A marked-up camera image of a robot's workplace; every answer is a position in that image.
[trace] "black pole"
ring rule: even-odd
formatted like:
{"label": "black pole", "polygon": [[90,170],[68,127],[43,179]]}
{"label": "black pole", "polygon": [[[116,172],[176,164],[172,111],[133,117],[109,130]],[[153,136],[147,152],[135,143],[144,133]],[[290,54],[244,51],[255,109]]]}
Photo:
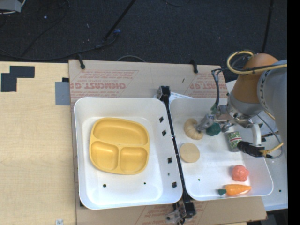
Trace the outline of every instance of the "black pole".
{"label": "black pole", "polygon": [[272,15],[273,8],[274,8],[274,0],[271,0],[270,8],[269,8],[268,21],[267,21],[267,27],[266,27],[266,32],[265,32],[265,35],[264,35],[264,41],[263,41],[263,45],[262,45],[262,53],[264,53],[264,50],[265,50],[266,44],[267,44],[267,39],[268,39],[268,33],[269,33],[271,15]]}
{"label": "black pole", "polygon": [[112,26],[112,28],[108,31],[108,33],[103,37],[102,42],[105,43],[108,39],[108,37],[110,36],[110,34],[113,32],[113,30],[116,28],[116,26],[118,26],[119,22],[123,19],[123,17],[126,15],[126,13],[129,11],[129,9],[132,7],[132,5],[134,4],[136,0],[132,0],[129,5],[127,6],[127,8],[124,10],[124,12],[122,13],[122,15],[118,18],[118,20],[116,21],[116,23]]}

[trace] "cardboard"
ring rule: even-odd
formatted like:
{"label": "cardboard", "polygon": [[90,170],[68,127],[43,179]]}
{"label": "cardboard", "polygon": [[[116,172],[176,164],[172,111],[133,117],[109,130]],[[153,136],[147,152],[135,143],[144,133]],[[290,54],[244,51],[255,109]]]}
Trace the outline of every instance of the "cardboard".
{"label": "cardboard", "polygon": [[[84,60],[69,61],[70,99],[73,129],[74,171],[77,171],[77,149],[74,124],[74,104],[82,97],[151,98],[160,86],[170,86],[172,92],[194,98],[215,98],[216,84],[213,65],[156,64]],[[227,87],[219,75],[220,98],[226,98]],[[148,225],[167,224],[166,215],[172,204],[136,206],[121,209],[89,210],[81,206],[78,194],[78,173],[75,172],[76,215],[78,225]],[[230,198],[214,201],[193,201],[196,215],[186,219],[187,225],[218,225],[265,220],[266,211],[260,197]]]}

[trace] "dark green object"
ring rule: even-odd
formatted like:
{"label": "dark green object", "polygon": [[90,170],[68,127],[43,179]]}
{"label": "dark green object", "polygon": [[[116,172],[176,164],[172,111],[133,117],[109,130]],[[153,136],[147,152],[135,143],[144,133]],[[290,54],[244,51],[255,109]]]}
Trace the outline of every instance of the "dark green object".
{"label": "dark green object", "polygon": [[227,192],[227,190],[226,189],[218,189],[217,192],[222,196]]}
{"label": "dark green object", "polygon": [[212,126],[210,126],[206,129],[206,133],[210,136],[217,135],[220,132],[221,132],[220,125],[216,122],[214,122],[214,124]]}

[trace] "light wood surface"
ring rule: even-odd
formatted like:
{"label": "light wood surface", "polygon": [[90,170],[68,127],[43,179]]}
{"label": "light wood surface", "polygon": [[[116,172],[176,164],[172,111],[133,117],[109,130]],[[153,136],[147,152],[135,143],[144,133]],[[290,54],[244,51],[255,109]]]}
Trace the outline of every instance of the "light wood surface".
{"label": "light wood surface", "polygon": [[35,78],[18,78],[17,92],[0,93],[0,224],[76,224],[70,106],[55,105],[55,82],[68,64],[35,66]]}

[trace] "white tray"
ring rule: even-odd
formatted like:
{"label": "white tray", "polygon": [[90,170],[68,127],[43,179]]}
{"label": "white tray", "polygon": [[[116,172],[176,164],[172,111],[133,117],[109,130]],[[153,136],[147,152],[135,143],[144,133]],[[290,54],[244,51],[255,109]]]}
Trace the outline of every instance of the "white tray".
{"label": "white tray", "polygon": [[[161,101],[155,98],[84,97],[76,102],[74,113],[79,197],[85,207],[100,210],[168,204],[181,198],[180,173],[166,107]],[[92,164],[89,156],[91,129],[95,121],[104,117],[136,121],[148,130],[149,160],[141,173],[103,172]]]}
{"label": "white tray", "polygon": [[[253,157],[243,152],[231,152],[225,133],[210,136],[205,133],[201,140],[193,140],[186,136],[184,123],[189,118],[195,118],[199,123],[205,114],[210,114],[210,108],[215,103],[211,98],[179,98],[170,103],[170,113],[178,146],[184,143],[194,143],[199,151],[200,158],[195,163],[186,163],[182,159],[183,177],[187,193],[199,201],[220,198],[233,198],[245,196],[265,196],[273,190],[273,181],[263,157]],[[225,105],[227,99],[221,99],[220,104]],[[230,127],[229,132],[240,131],[244,141],[253,142],[251,129],[240,125]],[[249,170],[248,180],[236,182],[232,180],[231,170],[235,165],[244,165]],[[244,184],[252,189],[236,196],[220,196],[218,189],[226,184]]]}

